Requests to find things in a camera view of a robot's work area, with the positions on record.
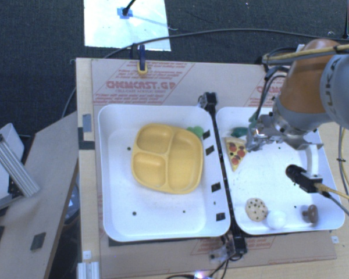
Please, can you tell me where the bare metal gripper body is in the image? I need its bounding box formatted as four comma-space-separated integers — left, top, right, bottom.
252, 113, 323, 151

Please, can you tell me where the dark green toy vegetable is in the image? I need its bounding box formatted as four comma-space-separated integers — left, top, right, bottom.
230, 126, 248, 138

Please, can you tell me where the toy pizza slice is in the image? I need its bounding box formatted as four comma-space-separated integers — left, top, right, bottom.
224, 136, 248, 173

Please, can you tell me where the white plastic tray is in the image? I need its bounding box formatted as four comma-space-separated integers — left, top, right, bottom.
215, 106, 346, 236
97, 103, 232, 242

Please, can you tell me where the thin black rod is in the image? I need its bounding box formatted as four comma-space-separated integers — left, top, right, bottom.
208, 105, 241, 239

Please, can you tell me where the light green toy broccoli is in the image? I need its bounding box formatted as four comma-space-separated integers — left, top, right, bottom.
186, 125, 205, 140

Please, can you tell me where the tan chocolate chip biscuit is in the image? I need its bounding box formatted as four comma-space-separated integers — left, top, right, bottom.
245, 197, 269, 223

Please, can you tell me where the white ball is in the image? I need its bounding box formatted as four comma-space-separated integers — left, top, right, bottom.
266, 209, 287, 230

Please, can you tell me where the yellow divided plate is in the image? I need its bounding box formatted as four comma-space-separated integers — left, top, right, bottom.
130, 123, 205, 195

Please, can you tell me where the brown toy mushroom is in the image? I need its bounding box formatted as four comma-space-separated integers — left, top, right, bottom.
301, 204, 319, 226

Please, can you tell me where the brown cardboard board red print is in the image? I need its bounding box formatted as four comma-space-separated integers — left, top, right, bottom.
91, 58, 338, 273

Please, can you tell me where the black cylinder on white bracket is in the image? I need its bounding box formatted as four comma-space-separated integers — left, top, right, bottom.
285, 143, 324, 194

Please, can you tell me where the black block with thin wires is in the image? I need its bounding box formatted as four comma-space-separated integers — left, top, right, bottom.
225, 233, 248, 257
200, 91, 219, 110

